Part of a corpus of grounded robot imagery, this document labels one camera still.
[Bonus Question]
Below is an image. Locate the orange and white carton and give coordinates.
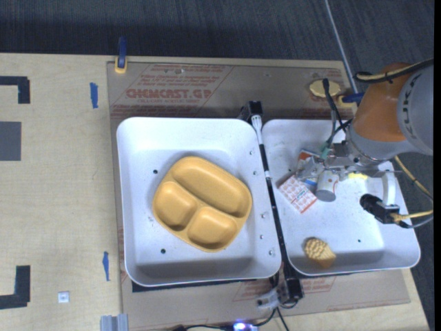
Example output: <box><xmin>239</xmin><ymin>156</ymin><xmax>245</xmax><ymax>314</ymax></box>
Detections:
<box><xmin>296</xmin><ymin>150</ymin><xmax>320</xmax><ymax>172</ymax></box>

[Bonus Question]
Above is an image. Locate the brown cardboard board red print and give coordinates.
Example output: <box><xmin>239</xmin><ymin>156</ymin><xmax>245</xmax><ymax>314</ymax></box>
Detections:
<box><xmin>105</xmin><ymin>56</ymin><xmax>411</xmax><ymax>323</ymax></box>

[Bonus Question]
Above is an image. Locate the orange divided plate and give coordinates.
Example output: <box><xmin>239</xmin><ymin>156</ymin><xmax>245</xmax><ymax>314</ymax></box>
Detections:
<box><xmin>152</xmin><ymin>156</ymin><xmax>254</xmax><ymax>254</ymax></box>

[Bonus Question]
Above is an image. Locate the thin black and white rod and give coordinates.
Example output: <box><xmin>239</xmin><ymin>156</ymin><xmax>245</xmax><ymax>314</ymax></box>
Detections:
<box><xmin>251</xmin><ymin>114</ymin><xmax>298</xmax><ymax>289</ymax></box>

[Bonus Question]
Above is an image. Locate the yellow round biscuit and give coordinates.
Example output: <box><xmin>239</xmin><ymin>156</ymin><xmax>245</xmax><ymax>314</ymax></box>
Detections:
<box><xmin>309</xmin><ymin>79</ymin><xmax>342</xmax><ymax>99</ymax></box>

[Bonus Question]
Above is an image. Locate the black cylinder on white bracket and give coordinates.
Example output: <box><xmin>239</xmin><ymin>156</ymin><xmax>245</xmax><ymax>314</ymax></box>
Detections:
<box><xmin>359</xmin><ymin>170</ymin><xmax>401</xmax><ymax>225</ymax></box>

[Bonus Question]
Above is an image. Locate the black block with thin wires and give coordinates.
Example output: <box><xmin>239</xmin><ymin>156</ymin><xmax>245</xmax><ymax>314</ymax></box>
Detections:
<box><xmin>281</xmin><ymin>275</ymin><xmax>305</xmax><ymax>302</ymax></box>
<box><xmin>237</xmin><ymin>101</ymin><xmax>265</xmax><ymax>122</ymax></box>

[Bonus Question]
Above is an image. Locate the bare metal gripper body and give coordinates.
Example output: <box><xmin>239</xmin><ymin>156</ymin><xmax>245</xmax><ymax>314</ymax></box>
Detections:
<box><xmin>322</xmin><ymin>142</ymin><xmax>377</xmax><ymax>178</ymax></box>

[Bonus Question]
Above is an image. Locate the white small can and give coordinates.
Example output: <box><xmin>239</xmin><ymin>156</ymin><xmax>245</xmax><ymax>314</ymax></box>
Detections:
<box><xmin>314</xmin><ymin>169</ymin><xmax>341</xmax><ymax>203</ymax></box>

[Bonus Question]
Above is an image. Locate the white and orange patterned packet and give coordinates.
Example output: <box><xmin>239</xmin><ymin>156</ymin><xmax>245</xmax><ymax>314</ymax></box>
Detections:
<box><xmin>278</xmin><ymin>174</ymin><xmax>318</xmax><ymax>215</ymax></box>

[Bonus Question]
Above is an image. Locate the white plastic tray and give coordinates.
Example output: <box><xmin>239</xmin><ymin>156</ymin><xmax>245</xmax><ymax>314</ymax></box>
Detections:
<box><xmin>260</xmin><ymin>118</ymin><xmax>422</xmax><ymax>277</ymax></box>
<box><xmin>116</xmin><ymin>117</ymin><xmax>283</xmax><ymax>288</ymax></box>

